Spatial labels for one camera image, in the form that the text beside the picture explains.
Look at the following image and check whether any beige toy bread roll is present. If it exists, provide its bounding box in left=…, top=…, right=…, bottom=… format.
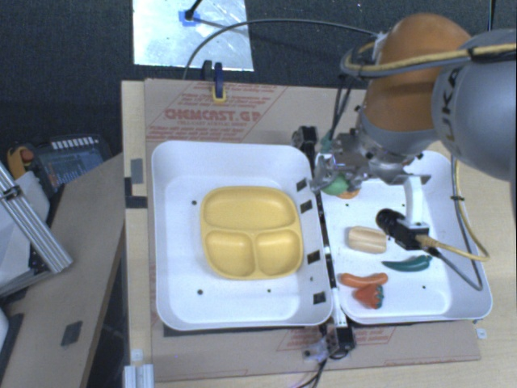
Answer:
left=347, top=226, right=388, bottom=255

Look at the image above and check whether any green toy chilli pepper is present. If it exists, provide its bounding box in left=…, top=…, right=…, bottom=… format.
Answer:
left=381, top=255, right=433, bottom=273

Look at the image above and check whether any brown cardboard board, red print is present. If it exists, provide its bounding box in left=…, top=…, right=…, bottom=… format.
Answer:
left=144, top=78, right=482, bottom=382

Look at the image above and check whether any red toy pepper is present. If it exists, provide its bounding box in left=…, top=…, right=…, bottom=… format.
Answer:
left=353, top=284, right=385, bottom=310

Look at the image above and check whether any orange toy sausage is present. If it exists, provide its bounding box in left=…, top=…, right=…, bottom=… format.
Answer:
left=338, top=272, right=389, bottom=289

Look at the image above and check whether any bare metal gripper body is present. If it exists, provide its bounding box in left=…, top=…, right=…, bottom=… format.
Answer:
left=327, top=132, right=421, bottom=185

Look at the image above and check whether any thin black and white rod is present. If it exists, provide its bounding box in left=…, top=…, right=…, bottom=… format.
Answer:
left=313, top=188, right=343, bottom=327

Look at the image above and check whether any black cylinder on white bracket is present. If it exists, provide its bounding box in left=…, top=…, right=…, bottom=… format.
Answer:
left=375, top=174, right=431, bottom=251

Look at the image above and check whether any yellow divided plate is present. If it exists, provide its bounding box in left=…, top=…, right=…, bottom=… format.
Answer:
left=200, top=185, right=305, bottom=280

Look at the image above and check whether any white plastic tray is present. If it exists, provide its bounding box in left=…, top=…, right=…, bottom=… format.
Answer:
left=314, top=147, right=494, bottom=325
left=151, top=140, right=334, bottom=331

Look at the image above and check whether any green round toy vegetable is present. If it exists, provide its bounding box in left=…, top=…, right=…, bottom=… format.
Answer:
left=321, top=175, right=351, bottom=196

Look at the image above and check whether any black block with thin wires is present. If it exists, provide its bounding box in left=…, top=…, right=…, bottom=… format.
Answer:
left=322, top=323, right=357, bottom=360
left=292, top=125, right=318, bottom=162

